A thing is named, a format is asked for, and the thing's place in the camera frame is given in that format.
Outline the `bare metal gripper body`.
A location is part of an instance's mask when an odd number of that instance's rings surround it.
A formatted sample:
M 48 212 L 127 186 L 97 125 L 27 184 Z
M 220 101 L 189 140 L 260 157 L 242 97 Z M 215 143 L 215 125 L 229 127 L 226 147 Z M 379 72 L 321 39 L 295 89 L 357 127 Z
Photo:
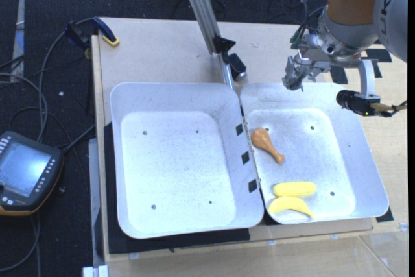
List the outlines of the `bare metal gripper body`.
M 295 81 L 305 78 L 315 80 L 319 74 L 328 72 L 332 67 L 353 67 L 361 57 L 359 48 L 318 34 L 293 37 L 292 48 L 296 50 L 292 57 L 292 79 Z

